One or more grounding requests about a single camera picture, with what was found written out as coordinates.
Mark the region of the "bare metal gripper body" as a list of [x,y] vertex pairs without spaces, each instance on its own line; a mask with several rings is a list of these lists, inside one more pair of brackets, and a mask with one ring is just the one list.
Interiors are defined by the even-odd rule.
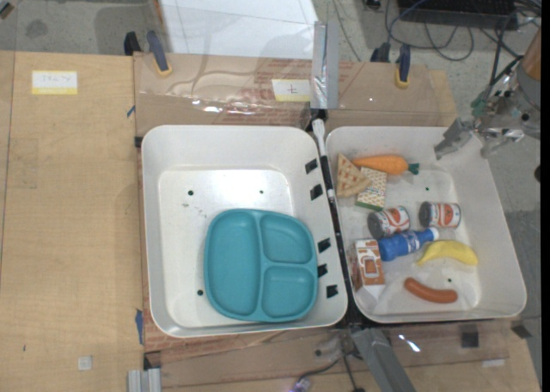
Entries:
[[474,129],[486,139],[541,139],[541,111],[520,89],[482,92],[471,102]]

